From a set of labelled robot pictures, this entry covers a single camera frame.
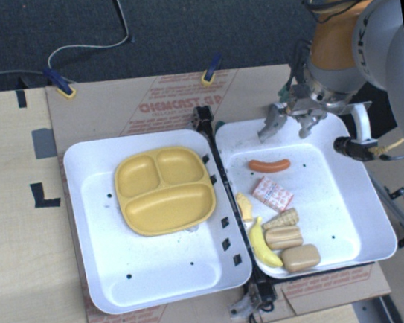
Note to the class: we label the yellow divided plate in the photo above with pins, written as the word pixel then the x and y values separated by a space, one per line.
pixel 166 196

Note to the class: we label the pale yellow toy food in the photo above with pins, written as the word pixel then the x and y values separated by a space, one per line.
pixel 245 205

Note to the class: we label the yellow banana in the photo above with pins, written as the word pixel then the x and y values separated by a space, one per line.
pixel 261 246

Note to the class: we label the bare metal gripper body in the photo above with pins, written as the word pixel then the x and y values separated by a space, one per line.
pixel 306 101

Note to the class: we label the red and white packet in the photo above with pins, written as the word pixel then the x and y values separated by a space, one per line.
pixel 271 194

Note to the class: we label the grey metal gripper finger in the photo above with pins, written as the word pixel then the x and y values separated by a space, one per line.
pixel 308 125
pixel 271 124

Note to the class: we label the black cylinder on white bracket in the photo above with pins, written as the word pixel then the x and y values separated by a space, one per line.
pixel 354 147

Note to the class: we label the thin black and white rod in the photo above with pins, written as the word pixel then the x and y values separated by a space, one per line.
pixel 229 190

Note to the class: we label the tan bread loaf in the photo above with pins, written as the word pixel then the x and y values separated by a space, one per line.
pixel 301 258

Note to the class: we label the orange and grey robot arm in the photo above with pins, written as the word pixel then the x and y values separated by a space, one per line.
pixel 376 40

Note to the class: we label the white plastic tray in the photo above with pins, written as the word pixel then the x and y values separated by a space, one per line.
pixel 328 198
pixel 158 269

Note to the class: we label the tan ridged toy pastry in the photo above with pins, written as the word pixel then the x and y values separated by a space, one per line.
pixel 282 219

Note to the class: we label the orange sausage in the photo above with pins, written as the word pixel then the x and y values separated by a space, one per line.
pixel 268 165

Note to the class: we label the tan hot dog bun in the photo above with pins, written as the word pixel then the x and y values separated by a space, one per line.
pixel 284 237

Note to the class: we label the brown cardboard board red print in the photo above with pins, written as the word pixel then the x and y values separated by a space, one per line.
pixel 105 115

